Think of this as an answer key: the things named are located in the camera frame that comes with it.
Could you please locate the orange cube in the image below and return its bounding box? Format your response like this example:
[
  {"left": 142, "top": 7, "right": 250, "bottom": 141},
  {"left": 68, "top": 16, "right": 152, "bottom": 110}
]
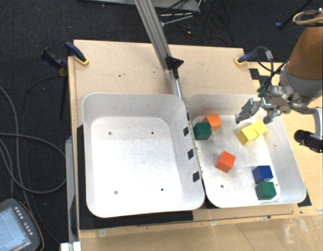
[
  {"left": 215, "top": 151, "right": 237, "bottom": 174},
  {"left": 202, "top": 112, "right": 223, "bottom": 132}
]

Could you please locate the black cylinder on white bracket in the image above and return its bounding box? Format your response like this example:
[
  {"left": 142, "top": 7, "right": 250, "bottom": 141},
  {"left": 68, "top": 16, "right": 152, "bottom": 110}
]
[{"left": 293, "top": 107, "right": 323, "bottom": 154}]

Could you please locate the yellow cube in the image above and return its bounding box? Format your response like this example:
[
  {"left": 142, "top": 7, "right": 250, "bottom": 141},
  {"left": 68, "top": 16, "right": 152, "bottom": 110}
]
[
  {"left": 251, "top": 119, "right": 269, "bottom": 136},
  {"left": 236, "top": 125, "right": 259, "bottom": 146}
]

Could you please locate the green cube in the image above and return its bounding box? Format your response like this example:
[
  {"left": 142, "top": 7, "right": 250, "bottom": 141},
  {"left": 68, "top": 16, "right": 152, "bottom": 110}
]
[
  {"left": 193, "top": 122, "right": 213, "bottom": 141},
  {"left": 254, "top": 181, "right": 277, "bottom": 201}
]

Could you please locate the pale wood board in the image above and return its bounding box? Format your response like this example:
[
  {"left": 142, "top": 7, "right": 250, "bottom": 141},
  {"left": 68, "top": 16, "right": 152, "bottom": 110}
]
[{"left": 73, "top": 39, "right": 295, "bottom": 227}]

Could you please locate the white plastic tray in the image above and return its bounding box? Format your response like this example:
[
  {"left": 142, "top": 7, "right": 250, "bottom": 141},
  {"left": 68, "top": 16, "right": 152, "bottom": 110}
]
[
  {"left": 186, "top": 94, "right": 308, "bottom": 209},
  {"left": 82, "top": 92, "right": 206, "bottom": 219}
]

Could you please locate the blue cube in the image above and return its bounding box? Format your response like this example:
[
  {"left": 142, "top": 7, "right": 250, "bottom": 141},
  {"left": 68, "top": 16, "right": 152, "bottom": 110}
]
[{"left": 252, "top": 165, "right": 274, "bottom": 184}]

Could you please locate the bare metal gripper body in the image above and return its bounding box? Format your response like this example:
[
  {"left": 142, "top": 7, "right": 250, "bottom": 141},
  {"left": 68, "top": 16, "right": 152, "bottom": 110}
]
[{"left": 259, "top": 84, "right": 314, "bottom": 115}]

